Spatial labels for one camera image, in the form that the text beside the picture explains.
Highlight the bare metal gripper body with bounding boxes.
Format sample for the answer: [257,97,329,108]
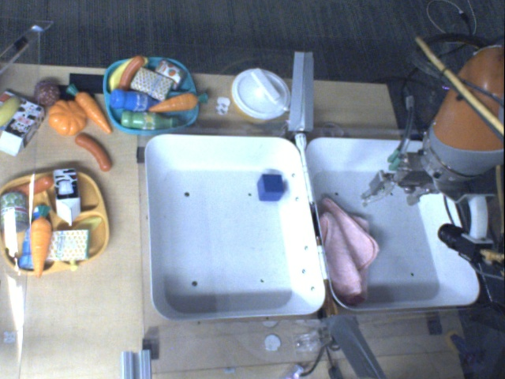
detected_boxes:
[393,151,441,195]

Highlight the white plastic tray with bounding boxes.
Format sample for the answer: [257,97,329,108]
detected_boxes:
[144,133,327,321]
[305,137,481,312]

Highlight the pink cloth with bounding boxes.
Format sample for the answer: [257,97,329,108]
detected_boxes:
[318,196,380,307]

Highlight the blue cube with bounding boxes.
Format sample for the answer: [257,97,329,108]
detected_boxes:
[256,172,286,203]

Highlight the yellow bowl with white lid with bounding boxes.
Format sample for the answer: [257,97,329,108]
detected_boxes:
[230,67,292,124]

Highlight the orange carrot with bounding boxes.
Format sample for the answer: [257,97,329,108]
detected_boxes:
[29,205,54,280]
[65,83,114,135]
[148,92,209,114]

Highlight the small can with orange print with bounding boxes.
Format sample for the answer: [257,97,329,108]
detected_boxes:
[154,59,187,91]

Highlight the green bottle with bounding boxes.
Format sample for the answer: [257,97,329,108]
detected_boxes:
[120,110,179,131]

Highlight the patterned packet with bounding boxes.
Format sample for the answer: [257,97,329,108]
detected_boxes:
[47,228,92,262]
[129,66,175,102]

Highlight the blue bottle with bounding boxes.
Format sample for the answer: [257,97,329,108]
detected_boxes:
[17,227,36,272]
[109,88,161,112]

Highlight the blue divided plate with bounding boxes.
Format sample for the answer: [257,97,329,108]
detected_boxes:
[103,55,200,135]

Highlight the orange sausage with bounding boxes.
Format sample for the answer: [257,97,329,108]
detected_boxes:
[74,133,113,173]
[14,174,55,197]
[118,55,147,91]

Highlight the yellow divided plate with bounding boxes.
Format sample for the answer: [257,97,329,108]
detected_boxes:
[0,171,110,276]

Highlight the yellow banana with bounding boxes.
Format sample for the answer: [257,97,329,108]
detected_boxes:
[107,58,149,92]
[0,96,21,128]
[76,216,104,233]

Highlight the cow print carton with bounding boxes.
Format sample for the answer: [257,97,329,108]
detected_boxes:
[0,89,46,158]
[52,167,82,227]

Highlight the orange pumpkin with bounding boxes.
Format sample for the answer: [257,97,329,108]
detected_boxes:
[47,99,89,137]

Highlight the brown ball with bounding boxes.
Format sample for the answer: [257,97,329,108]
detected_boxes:
[32,78,62,107]

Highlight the clear plastic bottle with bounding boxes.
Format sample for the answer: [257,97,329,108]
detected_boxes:
[0,191,31,257]

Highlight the black cylinder on white bracket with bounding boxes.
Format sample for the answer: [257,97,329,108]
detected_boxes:
[437,194,499,261]

